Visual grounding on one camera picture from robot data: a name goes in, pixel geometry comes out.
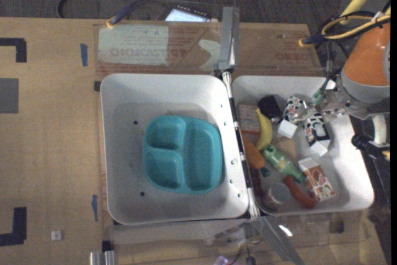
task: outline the yellow cable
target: yellow cable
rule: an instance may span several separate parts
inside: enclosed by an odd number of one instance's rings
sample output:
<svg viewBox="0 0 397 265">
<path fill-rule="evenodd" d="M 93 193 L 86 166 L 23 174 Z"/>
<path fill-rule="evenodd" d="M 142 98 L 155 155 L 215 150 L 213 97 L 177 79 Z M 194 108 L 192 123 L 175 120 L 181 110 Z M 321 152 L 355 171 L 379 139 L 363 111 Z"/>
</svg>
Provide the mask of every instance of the yellow cable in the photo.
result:
<svg viewBox="0 0 397 265">
<path fill-rule="evenodd" d="M 354 35 L 354 34 L 360 32 L 360 31 L 363 31 L 363 30 L 365 30 L 366 28 L 371 27 L 372 25 L 375 25 L 375 24 L 378 24 L 378 23 L 380 23 L 380 22 L 383 22 L 383 21 L 385 21 L 385 20 L 387 20 L 387 19 L 390 19 L 390 17 L 391 17 L 390 15 L 387 15 L 387 16 L 379 17 L 379 18 L 377 18 L 377 19 L 375 19 L 375 20 L 372 20 L 372 17 L 366 17 L 366 16 L 349 16 L 349 17 L 341 17 L 341 18 L 337 18 L 337 19 L 335 19 L 334 21 L 331 21 L 329 24 L 327 24 L 327 25 L 323 28 L 323 30 L 321 31 L 321 34 L 324 35 L 324 38 L 326 38 L 326 39 L 328 39 L 328 40 L 340 40 L 340 39 L 349 37 L 349 36 L 351 36 L 351 35 Z M 343 21 L 343 20 L 351 20 L 351 19 L 363 19 L 363 20 L 372 20 L 372 21 L 367 22 L 366 24 L 362 24 L 362 25 L 360 25 L 360 26 L 357 27 L 357 28 L 354 28 L 354 29 L 352 29 L 352 30 L 350 30 L 350 31 L 345 32 L 344 34 L 339 34 L 339 35 L 327 35 L 326 31 L 327 31 L 330 27 L 336 25 L 336 24 L 339 23 L 340 21 Z"/>
</svg>

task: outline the orange carrot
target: orange carrot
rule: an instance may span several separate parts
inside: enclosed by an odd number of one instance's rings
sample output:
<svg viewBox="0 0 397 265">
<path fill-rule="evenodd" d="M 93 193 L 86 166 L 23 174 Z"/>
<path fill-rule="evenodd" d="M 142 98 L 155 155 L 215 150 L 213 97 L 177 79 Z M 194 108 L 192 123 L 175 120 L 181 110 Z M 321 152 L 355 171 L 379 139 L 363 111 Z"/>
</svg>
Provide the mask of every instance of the orange carrot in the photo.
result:
<svg viewBox="0 0 397 265">
<path fill-rule="evenodd" d="M 254 169 L 261 170 L 264 177 L 270 174 L 270 171 L 265 168 L 265 158 L 259 152 L 258 148 L 250 141 L 244 134 L 241 134 L 246 152 L 246 159 L 248 165 Z"/>
</svg>

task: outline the gray square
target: gray square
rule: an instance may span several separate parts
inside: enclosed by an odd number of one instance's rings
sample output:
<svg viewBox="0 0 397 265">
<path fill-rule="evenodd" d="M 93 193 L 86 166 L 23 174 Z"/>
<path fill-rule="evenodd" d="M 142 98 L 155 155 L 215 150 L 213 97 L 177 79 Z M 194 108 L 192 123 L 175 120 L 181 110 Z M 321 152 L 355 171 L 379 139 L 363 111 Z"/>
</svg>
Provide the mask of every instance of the gray square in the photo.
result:
<svg viewBox="0 0 397 265">
<path fill-rule="evenodd" d="M 17 114 L 19 110 L 19 79 L 0 78 L 0 114 Z"/>
</svg>

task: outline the small cup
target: small cup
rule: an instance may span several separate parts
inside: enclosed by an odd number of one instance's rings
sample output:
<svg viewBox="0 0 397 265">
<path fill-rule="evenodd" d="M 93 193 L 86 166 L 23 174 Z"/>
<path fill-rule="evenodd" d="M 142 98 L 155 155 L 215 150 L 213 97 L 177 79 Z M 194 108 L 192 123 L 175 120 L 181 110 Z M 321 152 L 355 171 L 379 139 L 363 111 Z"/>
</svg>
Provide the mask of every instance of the small cup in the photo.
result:
<svg viewBox="0 0 397 265">
<path fill-rule="evenodd" d="M 284 183 L 278 182 L 265 191 L 262 203 L 269 210 L 278 210 L 290 198 L 290 189 Z"/>
</svg>

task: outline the banana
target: banana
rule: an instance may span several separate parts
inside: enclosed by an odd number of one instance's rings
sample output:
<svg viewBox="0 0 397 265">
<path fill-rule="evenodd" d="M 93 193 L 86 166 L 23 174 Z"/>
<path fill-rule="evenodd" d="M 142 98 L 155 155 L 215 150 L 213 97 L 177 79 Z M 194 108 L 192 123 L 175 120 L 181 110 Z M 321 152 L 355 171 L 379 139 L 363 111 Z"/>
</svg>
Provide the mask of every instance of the banana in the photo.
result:
<svg viewBox="0 0 397 265">
<path fill-rule="evenodd" d="M 258 148 L 259 151 L 264 151 L 272 142 L 273 125 L 270 119 L 261 113 L 259 108 L 256 109 L 256 113 L 258 114 L 259 124 L 261 126 L 261 135 L 256 142 L 256 148 Z"/>
</svg>

